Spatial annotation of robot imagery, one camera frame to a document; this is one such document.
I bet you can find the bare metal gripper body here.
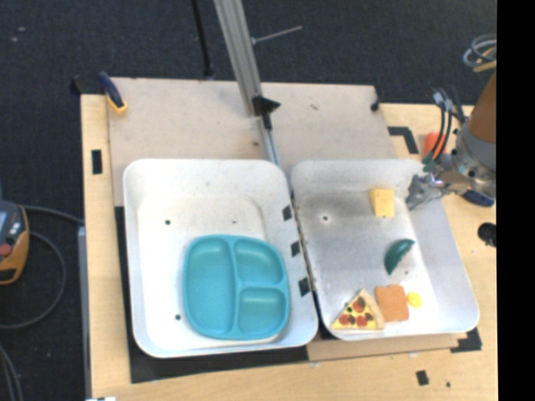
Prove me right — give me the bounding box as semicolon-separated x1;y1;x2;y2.
432;153;497;201

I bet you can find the yellow cheese wedge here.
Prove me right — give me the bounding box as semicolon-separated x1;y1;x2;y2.
369;187;396;219

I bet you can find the orange carrot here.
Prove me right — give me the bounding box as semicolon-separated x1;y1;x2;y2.
423;130;445;159

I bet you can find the dark green bowl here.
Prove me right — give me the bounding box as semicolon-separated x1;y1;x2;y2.
383;238;416;277

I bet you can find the white plastic tray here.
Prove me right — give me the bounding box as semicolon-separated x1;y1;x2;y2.
288;159;482;343
122;158;320;359

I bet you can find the orange bread slice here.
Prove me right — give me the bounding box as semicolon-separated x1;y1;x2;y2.
374;283;410;323

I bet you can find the toy pizza slice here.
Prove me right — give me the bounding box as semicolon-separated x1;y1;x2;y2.
330;288;386;332

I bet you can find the thin black and white rod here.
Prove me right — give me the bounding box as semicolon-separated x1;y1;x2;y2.
259;114;320;311

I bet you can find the blue divided plate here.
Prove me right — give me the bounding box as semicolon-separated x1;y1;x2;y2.
181;234;291;339

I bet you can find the brown flat board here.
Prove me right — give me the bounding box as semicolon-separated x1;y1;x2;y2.
106;77;461;363

